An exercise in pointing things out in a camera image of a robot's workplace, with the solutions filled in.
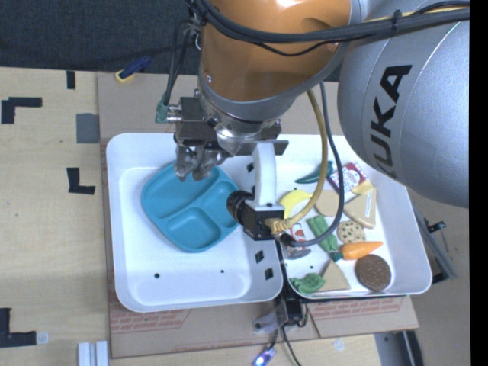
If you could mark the orange carrot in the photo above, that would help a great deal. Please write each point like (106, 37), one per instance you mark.
(360, 249)

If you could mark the green chili pepper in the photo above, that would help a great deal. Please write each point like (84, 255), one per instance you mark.
(310, 177)

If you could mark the yellow cheese wedge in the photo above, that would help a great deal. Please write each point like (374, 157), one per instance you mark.
(363, 187)

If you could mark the yellow banana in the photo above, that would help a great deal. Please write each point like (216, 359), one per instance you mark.
(295, 198)

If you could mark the green pea pod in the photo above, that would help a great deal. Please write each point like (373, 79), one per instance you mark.
(320, 227)

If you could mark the brown cardboard board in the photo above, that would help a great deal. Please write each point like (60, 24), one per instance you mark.
(213, 334)

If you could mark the beige bread slice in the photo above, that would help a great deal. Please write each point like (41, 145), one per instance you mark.
(328, 203)

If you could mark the green broccoli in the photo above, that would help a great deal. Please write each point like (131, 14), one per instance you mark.
(308, 283)

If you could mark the chocolate chip biscuit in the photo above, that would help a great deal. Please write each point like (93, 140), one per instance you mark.
(350, 232)

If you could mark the blue divided plate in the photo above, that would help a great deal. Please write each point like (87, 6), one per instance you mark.
(179, 200)

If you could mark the beige triangular sandwich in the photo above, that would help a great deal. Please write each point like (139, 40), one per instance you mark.
(362, 210)

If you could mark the brown round biscuit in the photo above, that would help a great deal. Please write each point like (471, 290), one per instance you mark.
(373, 272)

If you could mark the beige triangular wedge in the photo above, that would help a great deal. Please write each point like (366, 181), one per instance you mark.
(334, 278)

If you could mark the white and red can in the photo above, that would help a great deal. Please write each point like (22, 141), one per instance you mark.
(301, 252)

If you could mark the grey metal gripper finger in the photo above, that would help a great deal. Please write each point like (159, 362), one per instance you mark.
(206, 166)
(185, 166)

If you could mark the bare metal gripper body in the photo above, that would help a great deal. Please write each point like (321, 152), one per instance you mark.
(236, 137)

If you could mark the white plastic tray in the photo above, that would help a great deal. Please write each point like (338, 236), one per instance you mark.
(190, 280)
(400, 242)

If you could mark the black cylinder on white bracket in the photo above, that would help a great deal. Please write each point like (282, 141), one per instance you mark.
(265, 174)

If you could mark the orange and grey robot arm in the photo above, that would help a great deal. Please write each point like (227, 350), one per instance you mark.
(274, 33)

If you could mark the red and white packet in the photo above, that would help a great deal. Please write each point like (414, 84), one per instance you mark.
(347, 175)

